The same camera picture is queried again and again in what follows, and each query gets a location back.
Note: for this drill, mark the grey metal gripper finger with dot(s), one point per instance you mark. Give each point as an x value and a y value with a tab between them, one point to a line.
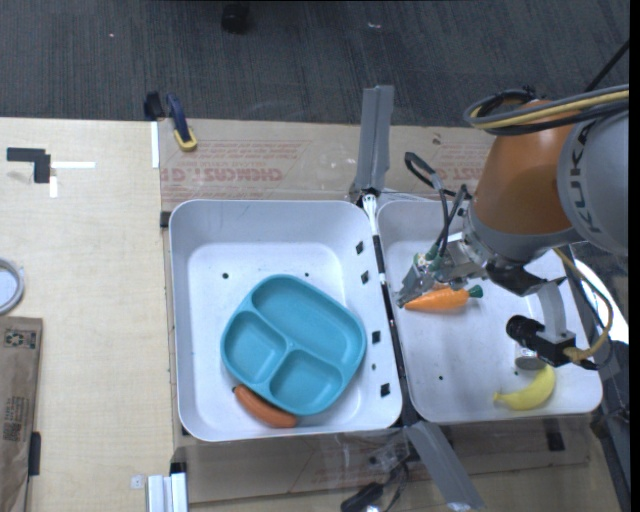
411	287
434	281

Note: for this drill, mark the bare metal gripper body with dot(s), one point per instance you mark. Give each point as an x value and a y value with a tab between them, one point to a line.
462	262

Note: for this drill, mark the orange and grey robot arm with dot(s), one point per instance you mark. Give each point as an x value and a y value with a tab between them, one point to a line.
530	185

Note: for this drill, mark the orange carrot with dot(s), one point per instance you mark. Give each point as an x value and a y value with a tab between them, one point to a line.
442	300

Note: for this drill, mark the white plastic tray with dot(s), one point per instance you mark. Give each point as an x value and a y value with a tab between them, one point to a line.
210	310
460	350

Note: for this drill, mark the blue divided plate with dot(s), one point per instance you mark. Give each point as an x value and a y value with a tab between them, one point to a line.
295	345

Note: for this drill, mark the yellow banana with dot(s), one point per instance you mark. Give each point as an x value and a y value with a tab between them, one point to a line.
530	397

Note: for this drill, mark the brown cardboard board red print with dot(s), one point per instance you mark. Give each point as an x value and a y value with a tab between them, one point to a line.
300	160

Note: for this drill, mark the orange sausage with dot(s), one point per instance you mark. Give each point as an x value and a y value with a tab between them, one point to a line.
262	410

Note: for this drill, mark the brown paper packet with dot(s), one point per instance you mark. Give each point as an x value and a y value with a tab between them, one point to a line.
17	400

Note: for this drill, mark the black cylinder on white bracket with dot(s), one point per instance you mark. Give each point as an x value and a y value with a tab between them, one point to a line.
542	340

